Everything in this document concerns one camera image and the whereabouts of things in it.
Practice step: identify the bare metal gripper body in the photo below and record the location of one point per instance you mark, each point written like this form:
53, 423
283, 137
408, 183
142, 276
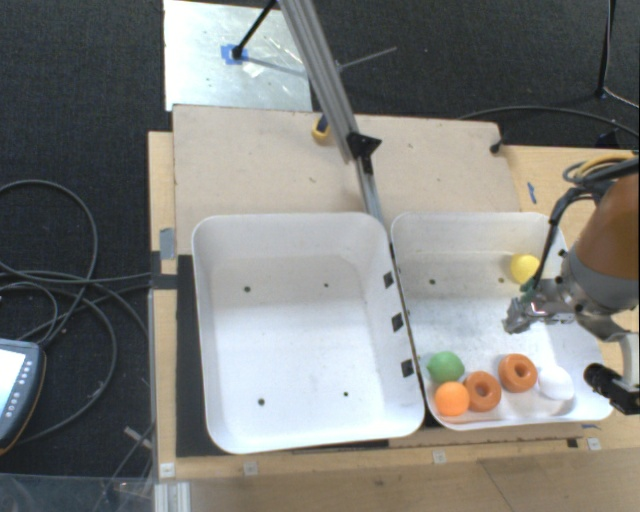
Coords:
550, 302

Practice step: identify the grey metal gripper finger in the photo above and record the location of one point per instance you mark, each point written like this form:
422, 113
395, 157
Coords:
511, 324
518, 305

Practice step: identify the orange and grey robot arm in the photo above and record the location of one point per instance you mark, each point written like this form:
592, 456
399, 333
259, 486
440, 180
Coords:
611, 235

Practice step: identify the yellow lemon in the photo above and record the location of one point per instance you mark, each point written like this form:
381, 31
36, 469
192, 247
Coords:
523, 267

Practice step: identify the white plastic tray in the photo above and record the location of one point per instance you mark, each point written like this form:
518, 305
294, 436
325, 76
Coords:
300, 340
465, 305

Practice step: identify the brown doughnut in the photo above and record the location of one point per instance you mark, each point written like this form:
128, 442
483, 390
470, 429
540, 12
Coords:
475, 399
507, 379

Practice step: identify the white egg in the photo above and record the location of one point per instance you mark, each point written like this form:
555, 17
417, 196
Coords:
556, 384

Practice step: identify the green lime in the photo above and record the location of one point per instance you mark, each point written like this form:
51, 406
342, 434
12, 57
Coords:
445, 366

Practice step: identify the orange ball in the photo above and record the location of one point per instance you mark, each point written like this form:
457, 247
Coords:
452, 399

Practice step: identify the pale wood board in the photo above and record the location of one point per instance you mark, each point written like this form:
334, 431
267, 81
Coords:
260, 160

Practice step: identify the black cylinder on white bracket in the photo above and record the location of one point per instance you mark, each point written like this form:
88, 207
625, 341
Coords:
607, 382

